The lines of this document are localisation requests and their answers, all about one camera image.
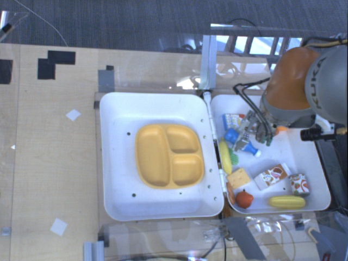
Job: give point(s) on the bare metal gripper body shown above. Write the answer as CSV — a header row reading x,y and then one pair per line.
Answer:
x,y
262,130

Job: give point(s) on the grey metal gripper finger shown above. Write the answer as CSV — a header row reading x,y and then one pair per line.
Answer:
x,y
241,143
248,121

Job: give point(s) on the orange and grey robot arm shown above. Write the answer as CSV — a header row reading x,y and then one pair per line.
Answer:
x,y
293,83

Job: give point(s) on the blue and white bottle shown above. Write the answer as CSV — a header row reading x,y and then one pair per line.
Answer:
x,y
231,135

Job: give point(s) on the green ridged toy vegetable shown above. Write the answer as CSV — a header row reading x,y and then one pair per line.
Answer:
x,y
234,158

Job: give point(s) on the blue and white carton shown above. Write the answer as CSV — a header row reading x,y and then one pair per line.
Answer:
x,y
230,120

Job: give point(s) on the small orange toy fruit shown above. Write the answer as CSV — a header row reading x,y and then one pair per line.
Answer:
x,y
281,130

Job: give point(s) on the yellow banana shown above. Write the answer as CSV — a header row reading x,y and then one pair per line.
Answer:
x,y
225,158

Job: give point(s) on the yellow cheese wedge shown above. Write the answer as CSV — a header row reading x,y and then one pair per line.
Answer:
x,y
238,178

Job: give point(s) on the white plastic tray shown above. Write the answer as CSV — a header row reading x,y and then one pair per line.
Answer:
x,y
293,156
119,145

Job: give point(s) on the brown and white carton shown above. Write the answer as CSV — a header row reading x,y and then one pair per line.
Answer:
x,y
272,177

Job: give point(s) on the red tomato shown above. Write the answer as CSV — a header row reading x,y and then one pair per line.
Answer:
x,y
244,199

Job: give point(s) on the strawberry print can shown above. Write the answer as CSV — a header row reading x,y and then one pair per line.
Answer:
x,y
299,185

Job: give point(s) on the yellow corn cob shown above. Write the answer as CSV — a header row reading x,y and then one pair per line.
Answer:
x,y
286,202

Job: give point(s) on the yellow divided plate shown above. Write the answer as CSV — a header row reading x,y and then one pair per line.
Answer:
x,y
152,156

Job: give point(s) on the black cylinder on white bracket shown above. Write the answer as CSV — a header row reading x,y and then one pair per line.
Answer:
x,y
312,134

